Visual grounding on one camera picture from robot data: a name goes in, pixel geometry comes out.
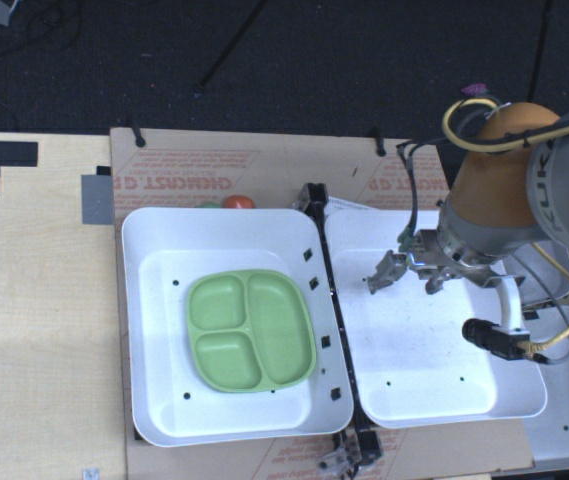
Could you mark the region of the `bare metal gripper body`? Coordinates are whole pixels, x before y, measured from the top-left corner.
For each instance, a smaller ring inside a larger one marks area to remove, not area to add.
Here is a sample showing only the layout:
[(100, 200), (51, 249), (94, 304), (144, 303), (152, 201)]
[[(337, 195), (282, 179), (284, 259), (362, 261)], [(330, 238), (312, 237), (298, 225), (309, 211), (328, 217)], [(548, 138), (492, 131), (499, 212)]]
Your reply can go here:
[(433, 281), (466, 278), (488, 282), (501, 277), (494, 270), (498, 257), (482, 253), (460, 241), (455, 233), (434, 229), (419, 230), (407, 253), (407, 267), (421, 279)]

